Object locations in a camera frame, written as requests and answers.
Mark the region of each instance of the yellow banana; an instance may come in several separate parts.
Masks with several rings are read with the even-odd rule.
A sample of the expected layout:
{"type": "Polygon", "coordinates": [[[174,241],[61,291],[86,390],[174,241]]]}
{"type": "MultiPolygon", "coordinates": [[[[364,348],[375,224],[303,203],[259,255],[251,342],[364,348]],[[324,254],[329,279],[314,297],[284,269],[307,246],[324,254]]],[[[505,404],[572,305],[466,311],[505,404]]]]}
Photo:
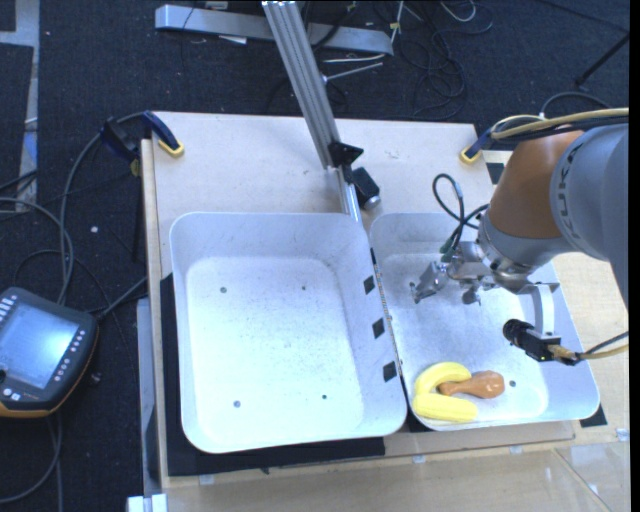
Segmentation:
{"type": "Polygon", "coordinates": [[[466,422],[478,415],[476,404],[463,398],[445,396],[435,392],[444,382],[463,382],[472,377],[460,363],[445,361],[424,370],[414,384],[415,396],[411,403],[419,416],[438,420],[466,422]]]}
{"type": "Polygon", "coordinates": [[[413,398],[412,405],[419,416],[435,420],[463,423],[478,415],[478,407],[473,402],[438,393],[420,393],[413,398]]]}
{"type": "Polygon", "coordinates": [[[414,384],[415,393],[430,393],[443,382],[462,382],[471,378],[471,372],[460,363],[445,361],[424,370],[414,384]]]}

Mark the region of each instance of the metal stand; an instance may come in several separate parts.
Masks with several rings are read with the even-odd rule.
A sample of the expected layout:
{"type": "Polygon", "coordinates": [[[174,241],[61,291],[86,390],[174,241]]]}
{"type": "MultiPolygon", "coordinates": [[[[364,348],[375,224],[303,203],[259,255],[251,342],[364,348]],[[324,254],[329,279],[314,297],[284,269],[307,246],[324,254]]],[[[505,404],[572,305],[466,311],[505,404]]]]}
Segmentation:
{"type": "MultiPolygon", "coordinates": [[[[357,156],[350,158],[350,161],[339,162],[335,158],[335,151],[332,151],[336,144],[340,144],[340,135],[300,11],[295,2],[263,2],[262,6],[320,161],[325,168],[339,168],[337,176],[343,210],[356,222],[361,223],[355,187],[345,179],[345,174],[351,172],[351,162],[357,156]]],[[[341,148],[348,152],[350,147],[342,145],[341,148]]]]}
{"type": "Polygon", "coordinates": [[[618,41],[615,45],[613,45],[607,53],[605,53],[602,57],[600,57],[593,66],[591,66],[582,75],[576,78],[576,85],[578,87],[581,87],[582,84],[587,81],[587,78],[589,78],[593,73],[595,73],[598,70],[598,68],[602,66],[602,64],[604,64],[607,60],[609,60],[609,58],[614,53],[616,53],[620,48],[622,48],[628,42],[629,42],[629,32],[627,32],[627,34],[622,39],[620,39],[620,41],[618,41]]]}
{"type": "MultiPolygon", "coordinates": [[[[262,16],[249,14],[163,5],[156,9],[155,22],[158,30],[219,34],[267,41],[274,39],[267,20],[262,16]]],[[[310,23],[311,44],[321,41],[332,29],[331,25],[310,23]]],[[[331,40],[324,44],[327,48],[393,55],[391,39],[378,30],[339,27],[331,40]]]]}

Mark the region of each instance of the metal pole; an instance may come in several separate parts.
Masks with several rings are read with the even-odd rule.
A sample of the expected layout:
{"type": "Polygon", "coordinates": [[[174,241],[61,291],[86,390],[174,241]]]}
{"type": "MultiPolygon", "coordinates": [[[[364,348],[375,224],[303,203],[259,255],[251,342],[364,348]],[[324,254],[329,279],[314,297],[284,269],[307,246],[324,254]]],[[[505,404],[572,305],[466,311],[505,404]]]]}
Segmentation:
{"type": "Polygon", "coordinates": [[[379,68],[382,66],[382,62],[377,62],[376,64],[369,64],[368,66],[363,66],[361,68],[350,69],[349,71],[343,71],[342,73],[336,73],[335,75],[329,75],[324,77],[324,81],[328,82],[329,80],[333,80],[334,78],[342,78],[344,76],[355,75],[356,73],[360,73],[361,71],[368,71],[373,68],[379,68]]]}
{"type": "MultiPolygon", "coordinates": [[[[262,7],[320,161],[325,168],[335,168],[329,144],[340,142],[340,135],[298,6],[296,2],[262,2],[262,7]]],[[[355,187],[345,181],[342,168],[336,175],[343,211],[362,223],[355,187]]]]}
{"type": "Polygon", "coordinates": [[[598,61],[591,66],[587,71],[582,73],[578,78],[576,78],[576,85],[580,87],[583,83],[587,81],[593,73],[595,73],[602,64],[604,64],[614,53],[616,53],[620,48],[622,48],[629,41],[629,33],[627,33],[620,41],[618,41],[607,53],[605,53],[602,57],[598,59],[598,61]]]}

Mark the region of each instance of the white tray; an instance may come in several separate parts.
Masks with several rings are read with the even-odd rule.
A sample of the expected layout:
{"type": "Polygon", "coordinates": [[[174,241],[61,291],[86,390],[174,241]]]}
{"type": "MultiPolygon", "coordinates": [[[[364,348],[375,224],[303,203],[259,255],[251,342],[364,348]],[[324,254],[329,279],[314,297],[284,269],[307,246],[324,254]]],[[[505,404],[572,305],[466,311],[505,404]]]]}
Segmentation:
{"type": "Polygon", "coordinates": [[[360,225],[341,213],[195,212],[170,242],[181,417],[195,447],[400,428],[406,399],[360,225]]]}
{"type": "MultiPolygon", "coordinates": [[[[600,403],[587,361],[576,366],[558,362],[538,363],[515,348],[502,335],[507,320],[534,323],[528,296],[504,289],[480,292],[481,304],[462,303],[461,288],[449,282],[445,288],[415,304],[410,283],[418,283],[431,261],[439,260],[439,248],[457,222],[445,213],[387,214],[371,226],[382,287],[391,315],[395,343],[409,400],[413,383],[428,366],[455,361],[472,373],[493,370],[504,377],[505,392],[493,399],[464,395],[478,406],[478,417],[468,423],[430,420],[414,413],[433,430],[564,421],[587,418],[600,403]]],[[[465,230],[467,240],[476,232],[465,230]]],[[[551,264],[531,276],[533,282],[557,282],[551,264]]],[[[561,288],[553,292],[556,332],[562,344],[582,352],[561,288]]]]}

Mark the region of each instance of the black carpet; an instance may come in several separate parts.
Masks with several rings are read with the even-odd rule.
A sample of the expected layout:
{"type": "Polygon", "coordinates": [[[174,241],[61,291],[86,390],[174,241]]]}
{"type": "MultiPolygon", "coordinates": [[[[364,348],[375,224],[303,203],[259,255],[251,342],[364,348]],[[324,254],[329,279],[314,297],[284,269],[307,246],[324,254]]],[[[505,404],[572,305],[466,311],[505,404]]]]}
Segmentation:
{"type": "Polygon", "coordinates": [[[16,0],[0,0],[0,32],[16,29],[16,0]]]}
{"type": "Polygon", "coordinates": [[[32,58],[30,46],[0,43],[0,185],[20,171],[32,58]]]}
{"type": "MultiPolygon", "coordinates": [[[[39,202],[54,213],[73,162],[110,116],[145,109],[299,114],[274,43],[244,46],[215,36],[158,32],[154,10],[164,3],[66,0],[60,8],[57,0],[41,0],[38,193],[39,202]]],[[[440,2],[408,2],[423,23],[405,13],[395,57],[372,71],[330,82],[334,113],[473,123],[478,131],[506,116],[537,114],[553,95],[577,91],[576,77],[625,35],[629,3],[477,1],[474,19],[460,23],[440,2]]],[[[388,30],[395,9],[395,2],[359,2],[345,23],[388,30]]],[[[336,19],[330,10],[316,12],[336,19]]],[[[465,14],[460,10],[460,17],[465,14]]],[[[316,54],[319,60],[345,56],[326,49],[316,54]]],[[[320,67],[329,76],[356,65],[320,67]]],[[[592,110],[602,103],[628,106],[628,44],[589,77],[582,92],[596,100],[561,98],[549,105],[547,115],[592,110]]],[[[136,136],[143,133],[137,121],[126,127],[136,136]]],[[[127,162],[102,148],[88,154],[72,190],[67,227],[81,264],[67,303],[99,309],[107,303],[105,296],[114,300],[145,274],[144,262],[132,258],[132,253],[144,258],[142,240],[134,247],[140,183],[127,162]]],[[[55,299],[59,256],[46,253],[20,263],[34,251],[57,250],[56,227],[30,214],[2,222],[0,237],[11,241],[3,245],[2,286],[12,284],[21,268],[19,285],[55,299]]],[[[102,325],[93,368],[101,374],[100,383],[83,386],[63,407],[65,510],[120,511],[128,496],[143,491],[136,336],[134,301],[102,325]]],[[[1,498],[22,491],[45,471],[52,453],[45,423],[0,421],[0,453],[3,461],[12,461],[0,465],[1,498]]],[[[56,495],[52,477],[27,499],[0,510],[55,510],[56,495]]]]}

